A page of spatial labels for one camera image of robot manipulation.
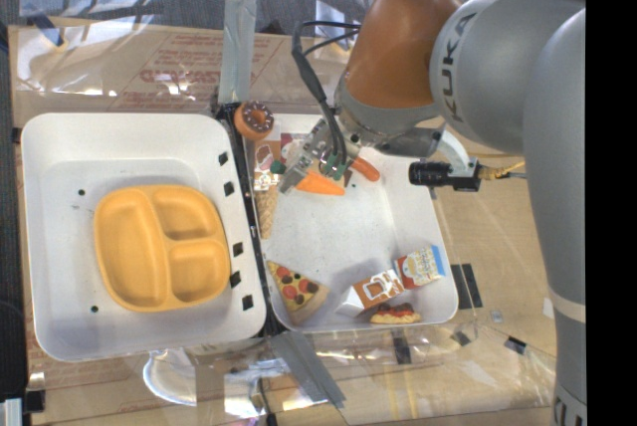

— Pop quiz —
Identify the brown cardboard board red print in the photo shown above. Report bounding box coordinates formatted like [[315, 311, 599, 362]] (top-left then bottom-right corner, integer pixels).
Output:
[[7, 18, 558, 426]]

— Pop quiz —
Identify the black cylinder on white bracket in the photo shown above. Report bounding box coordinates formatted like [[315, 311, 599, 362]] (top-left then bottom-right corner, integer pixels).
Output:
[[408, 129, 482, 193]]

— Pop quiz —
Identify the pizza slice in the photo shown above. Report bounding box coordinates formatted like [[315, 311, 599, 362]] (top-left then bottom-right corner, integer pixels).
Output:
[[266, 260, 330, 327]]

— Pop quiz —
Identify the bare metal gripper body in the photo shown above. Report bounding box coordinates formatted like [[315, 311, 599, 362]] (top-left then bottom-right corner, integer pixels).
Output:
[[297, 117, 445, 179]]

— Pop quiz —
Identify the red white and blue carton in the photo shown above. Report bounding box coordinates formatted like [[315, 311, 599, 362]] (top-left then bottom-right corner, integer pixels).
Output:
[[393, 244, 448, 291]]

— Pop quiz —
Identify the orange divided plate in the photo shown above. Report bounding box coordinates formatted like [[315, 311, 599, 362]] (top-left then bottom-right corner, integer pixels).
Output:
[[93, 183, 232, 314]]

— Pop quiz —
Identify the orange carrot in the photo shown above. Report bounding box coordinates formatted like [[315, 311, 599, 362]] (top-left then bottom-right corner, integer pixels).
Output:
[[295, 169, 346, 197]]

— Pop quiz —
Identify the yellow pasta with red sauce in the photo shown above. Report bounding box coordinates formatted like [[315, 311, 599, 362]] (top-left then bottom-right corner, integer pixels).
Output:
[[368, 303, 423, 326]]

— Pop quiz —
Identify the tan waffle cone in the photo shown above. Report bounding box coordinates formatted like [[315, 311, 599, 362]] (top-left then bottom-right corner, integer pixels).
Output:
[[254, 187, 280, 241]]

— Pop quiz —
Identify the brown frosted doughnut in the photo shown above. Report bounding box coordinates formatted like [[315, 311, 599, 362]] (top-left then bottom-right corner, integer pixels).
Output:
[[233, 101, 276, 141]]

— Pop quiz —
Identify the orange sausage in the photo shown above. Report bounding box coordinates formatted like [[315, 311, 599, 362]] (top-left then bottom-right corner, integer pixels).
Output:
[[349, 155, 381, 183]]

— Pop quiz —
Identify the orange and white carton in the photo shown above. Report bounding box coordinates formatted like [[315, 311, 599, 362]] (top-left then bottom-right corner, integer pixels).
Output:
[[336, 268, 406, 319]]

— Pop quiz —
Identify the white plastic tray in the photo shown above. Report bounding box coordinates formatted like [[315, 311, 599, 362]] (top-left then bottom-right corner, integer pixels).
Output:
[[19, 111, 269, 363], [238, 112, 460, 334]]

